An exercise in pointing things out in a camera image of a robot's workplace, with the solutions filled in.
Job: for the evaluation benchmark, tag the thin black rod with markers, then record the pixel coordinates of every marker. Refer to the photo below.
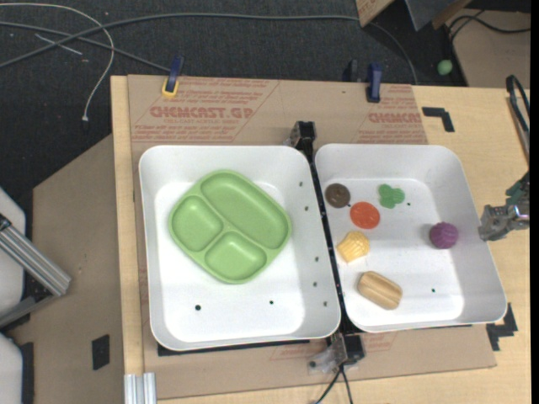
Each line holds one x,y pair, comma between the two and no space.
325,225

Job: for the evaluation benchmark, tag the green broccoli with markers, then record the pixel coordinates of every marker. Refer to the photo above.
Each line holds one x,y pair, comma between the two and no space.
390,196

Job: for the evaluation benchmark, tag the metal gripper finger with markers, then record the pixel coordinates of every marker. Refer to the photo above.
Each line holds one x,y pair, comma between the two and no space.
492,223

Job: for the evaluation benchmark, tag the brown cardboard board red print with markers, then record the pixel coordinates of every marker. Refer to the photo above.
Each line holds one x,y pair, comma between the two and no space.
261,112

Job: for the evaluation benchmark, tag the yellow cupcake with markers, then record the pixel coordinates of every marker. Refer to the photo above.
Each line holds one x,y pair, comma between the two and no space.
353,246

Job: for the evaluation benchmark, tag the purple grapes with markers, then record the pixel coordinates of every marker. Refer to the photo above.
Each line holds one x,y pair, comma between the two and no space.
444,235

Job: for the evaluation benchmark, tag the white plastic tray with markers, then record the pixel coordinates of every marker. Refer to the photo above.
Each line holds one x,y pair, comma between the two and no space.
425,267
236,309

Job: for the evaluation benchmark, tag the brown doughnut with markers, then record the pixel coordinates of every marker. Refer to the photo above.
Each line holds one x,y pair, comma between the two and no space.
337,195

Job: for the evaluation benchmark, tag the tan bread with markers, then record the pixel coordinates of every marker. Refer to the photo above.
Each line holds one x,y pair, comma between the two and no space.
380,290

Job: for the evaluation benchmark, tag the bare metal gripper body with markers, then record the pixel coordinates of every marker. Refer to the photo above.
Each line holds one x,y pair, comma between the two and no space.
518,219

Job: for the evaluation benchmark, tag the green divided plate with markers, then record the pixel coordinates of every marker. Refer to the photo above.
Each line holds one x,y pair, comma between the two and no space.
236,217

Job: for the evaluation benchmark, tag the green ball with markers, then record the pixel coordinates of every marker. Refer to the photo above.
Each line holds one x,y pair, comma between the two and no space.
444,67

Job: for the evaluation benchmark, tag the orange round biscuit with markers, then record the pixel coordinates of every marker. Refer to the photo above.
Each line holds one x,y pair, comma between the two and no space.
364,215

